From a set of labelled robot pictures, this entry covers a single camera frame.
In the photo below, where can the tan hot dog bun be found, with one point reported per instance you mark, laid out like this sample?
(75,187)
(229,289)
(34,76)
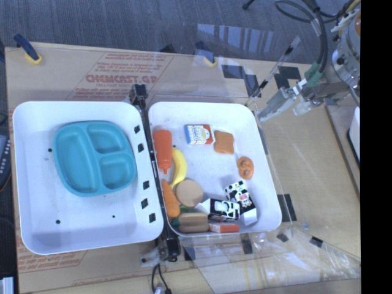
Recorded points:
(193,222)

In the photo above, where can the yellow banana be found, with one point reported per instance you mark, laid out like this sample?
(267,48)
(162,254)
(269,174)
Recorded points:
(180,164)

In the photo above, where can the orange pretzel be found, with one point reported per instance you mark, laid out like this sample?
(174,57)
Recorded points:
(245,167)

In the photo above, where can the cow print milk carton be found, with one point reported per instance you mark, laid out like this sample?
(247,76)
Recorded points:
(240,196)
(223,209)

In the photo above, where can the orange carrot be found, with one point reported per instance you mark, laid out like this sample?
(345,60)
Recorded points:
(171,199)

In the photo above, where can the orange squeeze bottle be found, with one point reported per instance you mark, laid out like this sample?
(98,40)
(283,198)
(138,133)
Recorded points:
(162,145)

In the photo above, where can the blue divided plate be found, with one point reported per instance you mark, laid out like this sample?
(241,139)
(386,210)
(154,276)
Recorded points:
(79,158)

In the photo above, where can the white plastic tray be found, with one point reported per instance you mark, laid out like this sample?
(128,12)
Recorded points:
(39,194)
(211,167)

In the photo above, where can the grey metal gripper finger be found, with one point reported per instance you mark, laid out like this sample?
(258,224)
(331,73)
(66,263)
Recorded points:
(280,99)
(302,107)

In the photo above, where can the black cylinder on white bracket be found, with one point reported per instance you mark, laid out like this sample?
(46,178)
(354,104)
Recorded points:
(340,23)

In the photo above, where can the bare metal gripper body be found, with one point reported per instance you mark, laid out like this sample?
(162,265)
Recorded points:
(347,66)

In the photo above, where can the blue white red small carton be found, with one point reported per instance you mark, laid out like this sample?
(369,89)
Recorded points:
(197,134)

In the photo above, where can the green toy vegetable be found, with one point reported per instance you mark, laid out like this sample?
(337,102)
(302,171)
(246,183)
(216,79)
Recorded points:
(186,209)

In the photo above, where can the orange small box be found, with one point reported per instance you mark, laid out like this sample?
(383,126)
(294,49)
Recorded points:
(223,227)

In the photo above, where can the round tan biscuit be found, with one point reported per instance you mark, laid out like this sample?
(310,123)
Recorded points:
(189,192)

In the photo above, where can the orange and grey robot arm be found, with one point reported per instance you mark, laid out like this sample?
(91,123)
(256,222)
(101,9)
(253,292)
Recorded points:
(357,23)

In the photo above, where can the brown cardboard board red print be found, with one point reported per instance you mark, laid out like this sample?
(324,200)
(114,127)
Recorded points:
(92,72)

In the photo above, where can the orange bread slice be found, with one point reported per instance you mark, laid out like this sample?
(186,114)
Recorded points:
(223,142)

